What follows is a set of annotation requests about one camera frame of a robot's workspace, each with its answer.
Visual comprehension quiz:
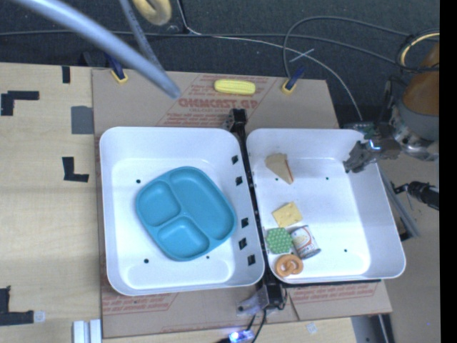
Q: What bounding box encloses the thin black rod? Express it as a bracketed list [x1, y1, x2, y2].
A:
[236, 119, 274, 286]

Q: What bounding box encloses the beige pizza slice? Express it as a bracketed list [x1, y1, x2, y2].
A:
[263, 152, 295, 186]

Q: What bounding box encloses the black block with thin wires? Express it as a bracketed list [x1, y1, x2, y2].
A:
[261, 281, 288, 309]
[226, 107, 248, 134]

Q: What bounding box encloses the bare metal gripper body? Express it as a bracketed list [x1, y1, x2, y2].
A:
[370, 119, 440, 162]

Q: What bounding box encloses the brown cardboard board red print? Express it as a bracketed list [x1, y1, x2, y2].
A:
[90, 69, 393, 339]

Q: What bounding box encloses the orange pretzel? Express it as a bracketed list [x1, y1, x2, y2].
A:
[274, 254, 305, 279]

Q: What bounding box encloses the small white and red can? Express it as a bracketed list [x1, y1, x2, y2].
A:
[289, 224, 322, 260]

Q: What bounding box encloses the yellow corn cob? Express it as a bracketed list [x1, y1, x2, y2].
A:
[213, 79, 257, 96]

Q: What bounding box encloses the blue divided plate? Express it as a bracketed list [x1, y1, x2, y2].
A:
[134, 166, 238, 263]

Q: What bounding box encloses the white plastic tray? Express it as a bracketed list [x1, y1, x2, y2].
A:
[246, 127, 408, 285]
[99, 126, 266, 297]

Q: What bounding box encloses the yellow cheese slice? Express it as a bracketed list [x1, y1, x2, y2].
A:
[271, 201, 303, 229]

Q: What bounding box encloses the black cylinder on white bracket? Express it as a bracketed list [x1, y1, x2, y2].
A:
[393, 180, 441, 212]

